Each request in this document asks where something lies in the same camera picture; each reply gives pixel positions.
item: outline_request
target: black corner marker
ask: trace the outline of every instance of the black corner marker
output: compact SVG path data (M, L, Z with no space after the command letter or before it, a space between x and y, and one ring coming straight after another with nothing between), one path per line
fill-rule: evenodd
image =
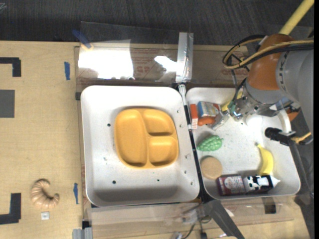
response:
M21 60L14 57L0 57L0 64L12 64L12 76L21 77Z
M11 193L10 212L0 215L0 225L19 223L21 219L21 193Z

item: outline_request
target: gray square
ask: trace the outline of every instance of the gray square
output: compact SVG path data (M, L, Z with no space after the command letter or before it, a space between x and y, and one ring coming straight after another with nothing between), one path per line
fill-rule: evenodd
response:
M14 118L15 90L0 90L0 118Z

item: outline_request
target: dark background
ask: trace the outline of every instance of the dark background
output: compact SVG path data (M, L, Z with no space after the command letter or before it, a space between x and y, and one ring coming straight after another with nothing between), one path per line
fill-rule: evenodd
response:
M303 0L0 0L0 40L77 41L72 30L98 22L194 33L194 44L232 45L251 34L277 33ZM291 33L308 37L314 7ZM292 123L308 132L300 114ZM292 149L302 188L296 198L314 238L314 144Z

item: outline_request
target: transparent acrylic sheet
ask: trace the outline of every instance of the transparent acrylic sheet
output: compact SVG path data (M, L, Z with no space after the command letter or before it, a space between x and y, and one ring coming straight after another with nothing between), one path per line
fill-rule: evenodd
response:
M294 217L292 198L272 199L276 213L265 214L262 199L223 201L222 204L237 226L256 225L292 221ZM199 230L199 220L204 230L217 229L217 223L205 217L200 203L165 204L102 207L88 209L88 217L93 229L93 236L115 239L133 236L157 234L172 235L175 232L186 234L195 224Z
M89 22L81 23L80 32L86 42L79 51L80 78L162 83L191 79L192 33Z

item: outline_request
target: wooden surface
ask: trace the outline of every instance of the wooden surface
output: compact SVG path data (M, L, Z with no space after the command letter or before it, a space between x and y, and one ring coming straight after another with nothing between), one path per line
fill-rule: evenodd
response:
M0 214L9 211L10 193L21 193L21 220L0 225L0 239L66 239L81 227L83 199L77 102L75 101L74 47L78 43L0 41L0 57L19 57L22 77L12 77L11 65L0 64L0 89L15 90L15 117L0 118ZM70 63L66 80L64 62ZM30 200L33 183L51 183L49 194L60 203L41 220L41 210ZM73 186L78 184L79 204ZM300 208L292 205L294 218L278 223L240 226L246 238L309 238ZM208 238L223 234L206 231ZM170 239L162 234L141 239ZM198 239L194 231L190 239Z

